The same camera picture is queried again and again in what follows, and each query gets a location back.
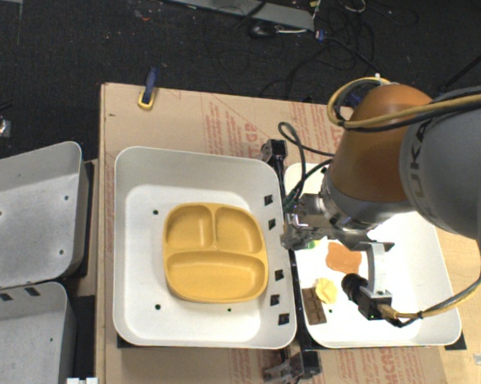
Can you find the light green small object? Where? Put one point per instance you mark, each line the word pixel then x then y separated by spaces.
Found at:
pixel 310 246

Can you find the black cylinder on white bracket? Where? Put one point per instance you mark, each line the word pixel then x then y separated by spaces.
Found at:
pixel 375 299

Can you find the orange-brown biscuit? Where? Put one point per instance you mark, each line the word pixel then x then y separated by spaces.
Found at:
pixel 343 259

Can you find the yellow crumpled toy food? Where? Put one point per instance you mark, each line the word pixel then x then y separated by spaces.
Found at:
pixel 327 291

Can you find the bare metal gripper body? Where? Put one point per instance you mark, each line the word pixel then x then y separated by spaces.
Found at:
pixel 310 223

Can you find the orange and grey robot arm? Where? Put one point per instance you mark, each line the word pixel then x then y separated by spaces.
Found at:
pixel 392 157

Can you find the brown cardboard board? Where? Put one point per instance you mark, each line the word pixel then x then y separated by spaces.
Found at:
pixel 213 118

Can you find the white plastic tray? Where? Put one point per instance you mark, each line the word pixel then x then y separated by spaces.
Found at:
pixel 144 262
pixel 415 283

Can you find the thin black rod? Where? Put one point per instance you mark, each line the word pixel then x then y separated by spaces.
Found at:
pixel 298 299

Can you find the yellow divided plate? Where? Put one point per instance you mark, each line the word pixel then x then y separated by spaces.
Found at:
pixel 214 263

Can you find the brown chocolate bar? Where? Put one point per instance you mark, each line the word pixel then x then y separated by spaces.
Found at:
pixel 313 313

